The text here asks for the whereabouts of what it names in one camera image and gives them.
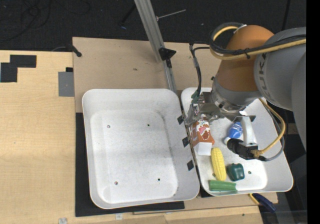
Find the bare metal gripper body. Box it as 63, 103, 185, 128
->
196, 91, 248, 122

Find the orange and white carton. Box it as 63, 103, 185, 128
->
188, 118, 216, 156

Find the blue and white bottle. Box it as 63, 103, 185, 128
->
223, 122, 244, 145

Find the yellow corn cob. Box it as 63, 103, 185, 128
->
210, 147, 227, 182

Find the green bell pepper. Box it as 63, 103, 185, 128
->
226, 163, 246, 182

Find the white plastic tray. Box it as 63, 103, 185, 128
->
81, 88, 201, 210
180, 87, 294, 197

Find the green cucumber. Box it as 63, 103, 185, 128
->
208, 179, 238, 192

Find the brown cardboard board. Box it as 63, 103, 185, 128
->
72, 37, 279, 216

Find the black cylinder on white bracket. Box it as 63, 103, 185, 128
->
226, 115, 260, 161

